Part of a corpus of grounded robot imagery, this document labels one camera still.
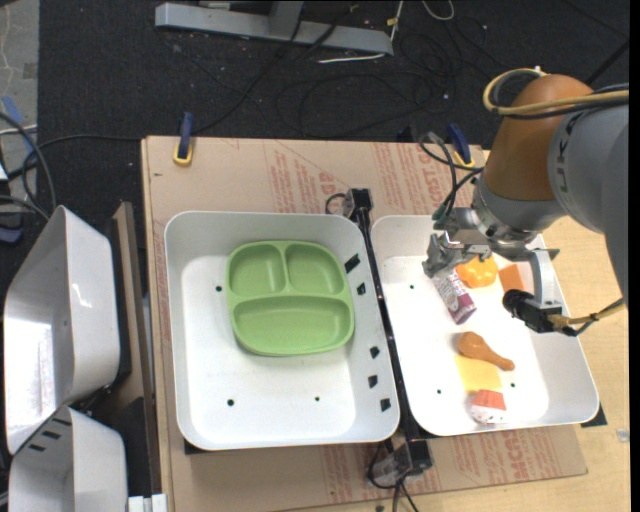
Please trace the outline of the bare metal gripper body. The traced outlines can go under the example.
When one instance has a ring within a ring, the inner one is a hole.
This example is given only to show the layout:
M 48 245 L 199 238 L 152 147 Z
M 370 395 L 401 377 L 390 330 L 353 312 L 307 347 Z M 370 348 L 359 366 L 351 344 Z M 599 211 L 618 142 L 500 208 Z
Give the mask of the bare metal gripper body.
M 478 215 L 470 207 L 455 207 L 448 214 L 443 213 L 434 222 L 433 229 L 433 234 L 440 237 L 448 261 L 449 251 L 462 247 L 471 247 L 480 261 L 492 255 L 490 240 L 482 231 Z

